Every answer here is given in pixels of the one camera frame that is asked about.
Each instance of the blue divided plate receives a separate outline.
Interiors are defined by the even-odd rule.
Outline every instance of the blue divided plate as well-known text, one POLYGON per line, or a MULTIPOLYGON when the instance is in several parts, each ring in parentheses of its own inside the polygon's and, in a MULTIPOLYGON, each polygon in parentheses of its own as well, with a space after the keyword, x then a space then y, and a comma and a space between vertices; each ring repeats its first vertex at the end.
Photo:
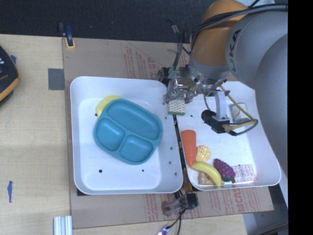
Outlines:
POLYGON ((94 128, 96 143, 109 154, 133 165, 147 161, 162 136, 160 120, 125 99, 110 102, 94 128))

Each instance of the table surface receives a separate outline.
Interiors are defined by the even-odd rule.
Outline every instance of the table surface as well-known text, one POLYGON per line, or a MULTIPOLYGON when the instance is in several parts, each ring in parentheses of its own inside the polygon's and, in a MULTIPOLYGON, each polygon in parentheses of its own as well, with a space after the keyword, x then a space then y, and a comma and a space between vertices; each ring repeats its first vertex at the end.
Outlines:
MULTIPOLYGON (((71 215, 65 94, 48 88, 48 69, 63 69, 62 38, 0 35, 0 45, 17 57, 21 75, 0 107, 0 234, 52 235, 53 218, 71 215)), ((167 223, 74 229, 73 234, 155 235, 167 223)), ((180 235, 187 234, 244 235, 246 228, 241 214, 184 219, 180 235)))

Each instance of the sponge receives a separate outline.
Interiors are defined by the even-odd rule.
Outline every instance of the sponge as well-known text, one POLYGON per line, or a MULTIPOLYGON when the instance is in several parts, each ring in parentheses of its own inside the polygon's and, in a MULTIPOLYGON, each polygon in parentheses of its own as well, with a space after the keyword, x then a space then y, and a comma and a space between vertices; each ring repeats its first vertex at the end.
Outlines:
POLYGON ((168 114, 185 115, 185 101, 184 99, 172 99, 168 103, 168 114))

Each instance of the yellow banana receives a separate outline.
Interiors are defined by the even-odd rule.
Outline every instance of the yellow banana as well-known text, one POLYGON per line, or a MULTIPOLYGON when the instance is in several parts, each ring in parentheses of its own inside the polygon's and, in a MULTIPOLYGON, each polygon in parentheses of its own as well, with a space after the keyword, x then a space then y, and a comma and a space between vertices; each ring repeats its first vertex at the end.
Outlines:
POLYGON ((217 169, 212 166, 209 165, 206 162, 203 161, 196 161, 192 164, 191 166, 193 169, 199 170, 204 172, 205 174, 207 174, 210 179, 212 179, 212 181, 217 185, 217 186, 221 186, 222 184, 222 177, 220 175, 220 173, 217 171, 217 169))
POLYGON ((113 100, 116 99, 121 99, 121 97, 119 96, 107 96, 104 99, 102 99, 100 101, 100 103, 98 103, 97 107, 96 107, 96 113, 97 116, 100 117, 101 113, 103 112, 104 108, 111 103, 113 100))

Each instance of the clamp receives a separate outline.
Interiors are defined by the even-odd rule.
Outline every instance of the clamp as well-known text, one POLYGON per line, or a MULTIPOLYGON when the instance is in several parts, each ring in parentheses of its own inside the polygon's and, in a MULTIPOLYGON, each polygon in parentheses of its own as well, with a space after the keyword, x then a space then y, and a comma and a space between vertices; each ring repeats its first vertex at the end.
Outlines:
POLYGON ((72 29, 69 23, 59 23, 57 34, 59 37, 66 37, 65 43, 67 45, 67 48, 70 48, 70 49, 75 48, 75 42, 74 42, 73 35, 72 35, 72 29))

